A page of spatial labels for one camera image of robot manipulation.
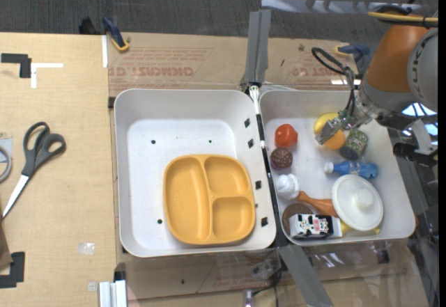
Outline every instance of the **tin can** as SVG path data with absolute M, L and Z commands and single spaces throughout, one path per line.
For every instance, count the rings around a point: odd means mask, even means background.
M 347 136 L 346 142 L 339 149 L 339 154 L 345 159 L 356 160 L 364 152 L 368 140 L 364 132 L 352 129 Z

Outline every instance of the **blue bottle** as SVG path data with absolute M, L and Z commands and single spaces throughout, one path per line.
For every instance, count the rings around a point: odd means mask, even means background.
M 378 167 L 375 164 L 362 163 L 357 161 L 343 161 L 339 164 L 327 162 L 323 168 L 325 173 L 336 172 L 340 175 L 358 175 L 366 180 L 375 178 L 378 175 Z

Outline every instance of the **wooden table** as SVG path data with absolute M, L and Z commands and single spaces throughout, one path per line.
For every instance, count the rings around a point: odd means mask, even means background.
M 19 78 L 19 65 L 0 63 L 0 132 L 13 138 L 13 169 L 0 184 L 4 206 L 24 165 L 25 131 L 45 121 L 62 134 L 67 150 L 29 181 L 3 221 L 10 252 L 23 251 L 24 282 L 0 290 L 0 306 L 97 306 L 89 283 L 113 281 L 116 267 L 108 73 L 102 36 L 0 33 L 0 52 L 27 54 L 39 68 L 37 88 Z M 78 250 L 93 243 L 90 255 Z M 428 306 L 415 260 L 405 272 L 325 281 L 336 306 Z M 305 306 L 296 286 L 277 289 L 280 306 Z M 274 304 L 274 290 L 256 306 Z M 129 306 L 239 306 L 242 292 L 131 301 Z

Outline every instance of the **crumpled white object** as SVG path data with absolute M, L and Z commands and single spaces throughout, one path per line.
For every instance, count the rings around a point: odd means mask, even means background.
M 277 194 L 285 199 L 291 200 L 298 196 L 300 185 L 298 178 L 289 173 L 288 175 L 280 175 L 276 181 Z

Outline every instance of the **toy tomato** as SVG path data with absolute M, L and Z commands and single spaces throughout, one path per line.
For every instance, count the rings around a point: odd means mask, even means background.
M 278 148 L 289 148 L 298 143 L 298 132 L 291 125 L 283 124 L 276 129 L 274 140 Z

